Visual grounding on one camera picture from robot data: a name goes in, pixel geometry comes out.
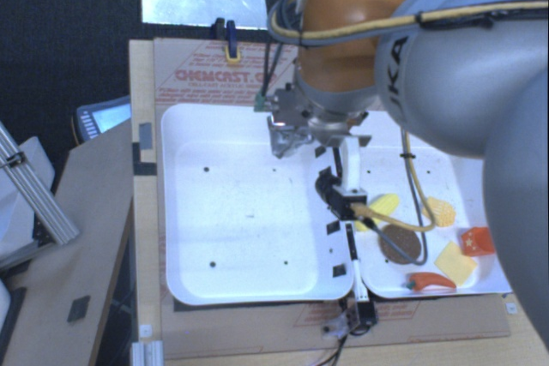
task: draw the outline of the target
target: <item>yellow cheese toy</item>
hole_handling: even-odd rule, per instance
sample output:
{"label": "yellow cheese toy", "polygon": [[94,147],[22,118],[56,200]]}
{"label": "yellow cheese toy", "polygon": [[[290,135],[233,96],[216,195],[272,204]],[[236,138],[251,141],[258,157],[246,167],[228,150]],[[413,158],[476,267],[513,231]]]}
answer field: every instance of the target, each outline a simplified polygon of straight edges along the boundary
{"label": "yellow cheese toy", "polygon": [[463,255],[460,246],[453,241],[444,248],[435,265],[458,286],[463,285],[477,267],[476,261]]}
{"label": "yellow cheese toy", "polygon": [[[400,199],[398,198],[397,194],[386,194],[377,198],[374,202],[372,202],[372,204],[368,205],[368,207],[372,211],[376,211],[377,213],[382,213],[383,215],[391,215],[395,211],[395,209],[398,208],[399,203]],[[373,220],[376,225],[381,223],[380,219]],[[354,227],[357,232],[368,232],[368,230],[370,230],[360,221],[355,221]]]}

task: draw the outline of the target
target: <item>white tray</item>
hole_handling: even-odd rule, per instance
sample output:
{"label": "white tray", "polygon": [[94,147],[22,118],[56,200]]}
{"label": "white tray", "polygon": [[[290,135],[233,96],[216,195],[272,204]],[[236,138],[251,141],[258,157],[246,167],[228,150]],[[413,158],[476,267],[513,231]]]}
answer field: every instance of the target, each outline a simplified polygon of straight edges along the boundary
{"label": "white tray", "polygon": [[[314,186],[331,154],[270,152],[265,113],[181,104],[161,123],[166,277],[179,301],[200,305],[333,300],[353,283],[344,228]],[[334,277],[344,264],[346,274]]]}
{"label": "white tray", "polygon": [[[162,118],[166,276],[173,296],[194,304],[330,300],[345,296],[353,273],[344,228],[314,190],[318,172],[333,156],[315,159],[317,144],[291,158],[270,152],[266,115],[249,107],[175,105]],[[393,213],[417,224],[402,163],[400,130],[383,111],[372,111],[357,134],[372,135],[361,149],[362,186],[369,199],[398,194]],[[441,273],[434,261],[449,241],[486,225],[482,164],[441,153],[412,137],[419,179],[427,196],[448,201],[455,224],[426,234],[422,267],[386,262],[372,232],[356,233],[361,276],[381,297],[425,297],[510,292],[495,255],[474,259],[477,268],[457,290],[406,288],[413,272]],[[346,274],[334,277],[334,267]]]}
{"label": "white tray", "polygon": [[[384,194],[398,194],[399,207],[392,216],[417,225],[413,198],[407,183],[399,127],[382,111],[372,111],[357,129],[357,133],[372,135],[367,148],[361,151],[363,184],[370,201]],[[450,227],[436,227],[425,234],[428,260],[424,266],[400,265],[387,262],[372,231],[358,232],[355,240],[360,258],[360,271],[368,288],[387,298],[467,295],[511,292],[496,255],[474,257],[478,263],[464,285],[455,291],[429,287],[410,291],[407,276],[415,272],[443,274],[434,261],[449,241],[461,247],[461,234],[474,226],[486,226],[482,199],[482,161],[450,156],[411,136],[413,160],[425,196],[449,202],[456,211]]]}

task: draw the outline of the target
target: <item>tan wooden board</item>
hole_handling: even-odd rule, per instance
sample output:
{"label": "tan wooden board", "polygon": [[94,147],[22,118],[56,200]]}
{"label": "tan wooden board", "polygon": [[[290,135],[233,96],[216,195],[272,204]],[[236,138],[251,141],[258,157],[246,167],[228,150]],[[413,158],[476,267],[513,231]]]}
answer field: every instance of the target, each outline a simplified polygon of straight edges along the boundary
{"label": "tan wooden board", "polygon": [[[81,234],[8,279],[26,287],[4,365],[95,365],[127,242],[132,197],[130,124],[72,150],[56,199]],[[75,299],[84,318],[67,322]]]}
{"label": "tan wooden board", "polygon": [[[516,303],[514,295],[505,302]],[[549,354],[532,324],[518,305],[516,315],[509,315],[511,336],[497,339],[454,340],[367,347],[347,347],[338,366],[516,366],[549,364]],[[230,357],[169,360],[165,366],[311,366],[333,351],[295,351]]]}

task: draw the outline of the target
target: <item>black clamp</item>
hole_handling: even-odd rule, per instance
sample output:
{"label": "black clamp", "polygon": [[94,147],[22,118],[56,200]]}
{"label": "black clamp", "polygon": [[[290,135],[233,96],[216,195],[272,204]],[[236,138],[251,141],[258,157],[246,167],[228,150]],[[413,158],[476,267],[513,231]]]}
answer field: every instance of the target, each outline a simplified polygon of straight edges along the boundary
{"label": "black clamp", "polygon": [[209,28],[209,36],[211,39],[225,40],[227,45],[225,46],[225,56],[229,63],[240,62],[240,50],[238,48],[237,41],[237,27],[234,20],[226,21],[225,19],[218,18],[215,23]]}
{"label": "black clamp", "polygon": [[340,220],[354,219],[354,211],[351,209],[353,203],[366,204],[365,195],[343,195],[334,186],[340,186],[341,179],[332,174],[330,167],[318,173],[315,182],[317,193],[329,206],[332,213]]}

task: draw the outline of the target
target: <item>yellow clip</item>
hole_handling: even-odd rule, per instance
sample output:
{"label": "yellow clip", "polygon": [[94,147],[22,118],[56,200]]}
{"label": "yellow clip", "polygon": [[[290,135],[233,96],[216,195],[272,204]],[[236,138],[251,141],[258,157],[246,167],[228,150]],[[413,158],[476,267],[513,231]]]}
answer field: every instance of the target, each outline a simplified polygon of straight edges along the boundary
{"label": "yellow clip", "polygon": [[236,64],[236,63],[240,63],[240,48],[238,47],[237,48],[237,56],[235,58],[231,58],[231,56],[229,55],[229,46],[225,46],[225,57],[226,57],[226,61],[229,63],[229,64]]}

